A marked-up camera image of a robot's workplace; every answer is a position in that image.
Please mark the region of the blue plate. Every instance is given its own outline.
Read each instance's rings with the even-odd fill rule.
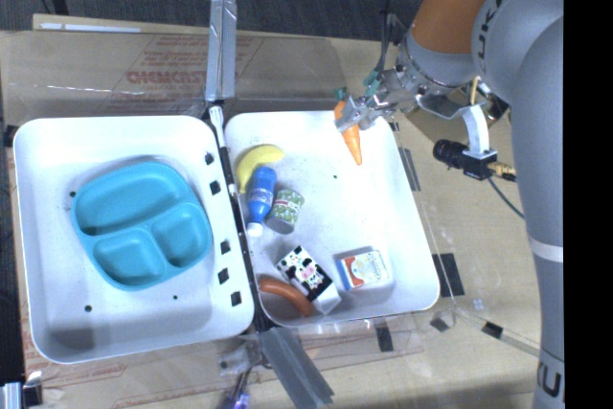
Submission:
[[[172,167],[144,162],[98,177],[80,190],[73,225],[102,276],[124,290],[159,284],[211,249],[209,219]]]

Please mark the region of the toy carrot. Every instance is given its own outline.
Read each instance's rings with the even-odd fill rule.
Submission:
[[[338,120],[343,115],[343,108],[347,102],[345,100],[339,101],[334,107],[334,119]],[[360,146],[360,128],[357,124],[347,128],[343,132],[343,139],[347,144],[347,147],[352,153],[355,164],[362,165],[362,148]]]

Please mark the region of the can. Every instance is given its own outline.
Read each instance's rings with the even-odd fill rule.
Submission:
[[[293,190],[279,190],[266,219],[266,225],[280,234],[291,234],[304,204],[305,199],[301,194]]]

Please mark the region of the bottle cap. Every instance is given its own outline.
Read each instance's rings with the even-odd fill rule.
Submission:
[[[257,221],[247,223],[247,234],[249,234],[251,237],[259,237],[263,231],[264,228],[261,223],[258,223]]]

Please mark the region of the hot dog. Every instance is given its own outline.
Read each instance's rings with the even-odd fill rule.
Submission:
[[[282,282],[281,280],[262,278],[260,280],[260,291],[284,297],[305,317],[312,315],[315,310],[312,303],[305,295],[291,284]]]

